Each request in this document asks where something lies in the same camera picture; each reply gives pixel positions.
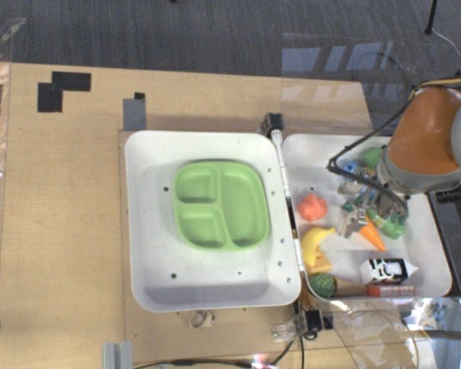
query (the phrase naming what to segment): green bottle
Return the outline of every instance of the green bottle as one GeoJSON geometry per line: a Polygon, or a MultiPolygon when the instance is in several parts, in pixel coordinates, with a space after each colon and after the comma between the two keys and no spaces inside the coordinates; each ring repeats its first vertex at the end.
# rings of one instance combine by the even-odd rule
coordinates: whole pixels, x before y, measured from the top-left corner
{"type": "Polygon", "coordinates": [[[388,219],[381,218],[375,209],[367,209],[367,216],[386,236],[391,239],[398,239],[405,231],[404,220],[392,216],[388,219]]]}

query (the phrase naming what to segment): gray carpet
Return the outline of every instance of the gray carpet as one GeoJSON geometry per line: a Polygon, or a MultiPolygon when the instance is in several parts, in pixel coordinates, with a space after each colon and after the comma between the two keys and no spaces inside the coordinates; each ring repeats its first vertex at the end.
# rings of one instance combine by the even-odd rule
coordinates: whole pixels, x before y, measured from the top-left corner
{"type": "MultiPolygon", "coordinates": [[[[16,36],[17,62],[305,78],[324,72],[290,72],[283,61],[301,35],[303,47],[317,37],[389,40],[411,56],[408,88],[461,65],[449,42],[423,34],[430,2],[0,0],[0,27],[7,18],[27,19],[16,36]]],[[[461,54],[461,0],[439,0],[434,27],[461,54]]]]}

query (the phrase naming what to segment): orange carrot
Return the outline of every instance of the orange carrot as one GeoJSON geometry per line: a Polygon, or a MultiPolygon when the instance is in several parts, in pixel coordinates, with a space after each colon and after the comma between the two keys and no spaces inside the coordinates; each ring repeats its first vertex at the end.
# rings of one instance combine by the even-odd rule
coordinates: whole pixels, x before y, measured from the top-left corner
{"type": "Polygon", "coordinates": [[[386,251],[386,246],[384,246],[384,243],[379,234],[377,233],[376,227],[374,227],[373,222],[369,218],[366,218],[366,220],[368,224],[365,227],[362,227],[359,232],[366,239],[368,239],[369,242],[374,244],[376,248],[378,248],[381,251],[386,251]]]}

